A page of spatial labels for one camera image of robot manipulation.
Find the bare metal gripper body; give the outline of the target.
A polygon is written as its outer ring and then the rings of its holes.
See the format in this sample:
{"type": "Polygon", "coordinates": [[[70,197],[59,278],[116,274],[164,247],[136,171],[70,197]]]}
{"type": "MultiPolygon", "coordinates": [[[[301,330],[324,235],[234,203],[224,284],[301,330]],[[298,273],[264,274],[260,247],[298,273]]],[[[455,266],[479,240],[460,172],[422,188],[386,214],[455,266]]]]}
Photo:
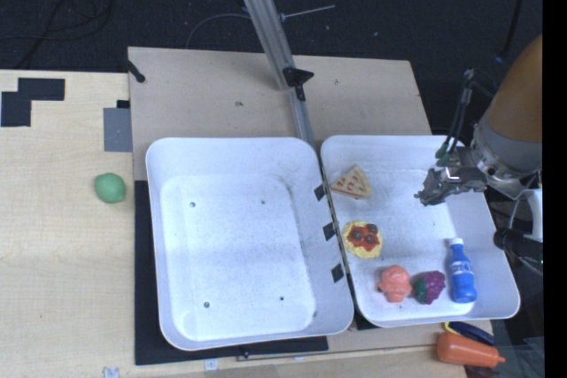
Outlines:
{"type": "Polygon", "coordinates": [[[540,172],[521,169],[480,145],[455,147],[443,156],[442,167],[442,181],[455,187],[455,194],[492,188],[514,200],[530,188],[540,172]]]}

